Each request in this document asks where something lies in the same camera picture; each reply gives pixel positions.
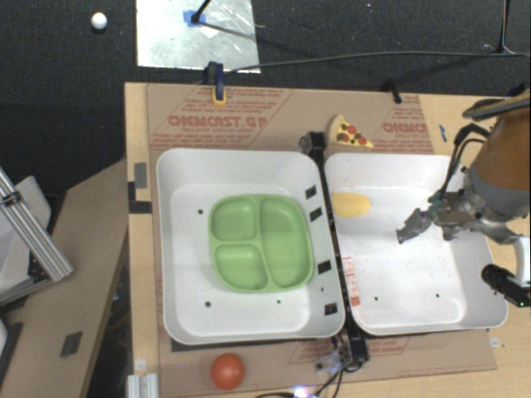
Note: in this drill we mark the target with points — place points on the green divided plate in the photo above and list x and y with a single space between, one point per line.
265 243

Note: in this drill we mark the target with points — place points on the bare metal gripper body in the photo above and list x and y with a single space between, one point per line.
458 214

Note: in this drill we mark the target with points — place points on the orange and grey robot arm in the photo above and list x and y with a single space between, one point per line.
508 156

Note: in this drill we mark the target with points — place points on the white plastic tray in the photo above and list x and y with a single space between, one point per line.
188 259
415 280

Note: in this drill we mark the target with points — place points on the white ball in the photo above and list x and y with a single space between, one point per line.
99 20

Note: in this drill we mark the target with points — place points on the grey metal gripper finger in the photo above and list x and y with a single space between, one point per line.
423 219
408 231

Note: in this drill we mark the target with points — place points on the brown cardboard board red print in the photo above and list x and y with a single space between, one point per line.
257 120

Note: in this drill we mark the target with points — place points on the yellow oval biscuit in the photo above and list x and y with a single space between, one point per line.
350 205

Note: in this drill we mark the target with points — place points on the thin black and white rod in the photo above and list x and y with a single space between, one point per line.
337 243

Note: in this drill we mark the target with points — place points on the toy pizza slice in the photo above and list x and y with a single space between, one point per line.
350 134

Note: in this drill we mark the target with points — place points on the black cylinder on white bracket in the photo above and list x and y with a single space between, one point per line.
504 282

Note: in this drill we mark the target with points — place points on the red ball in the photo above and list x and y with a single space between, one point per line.
227 371

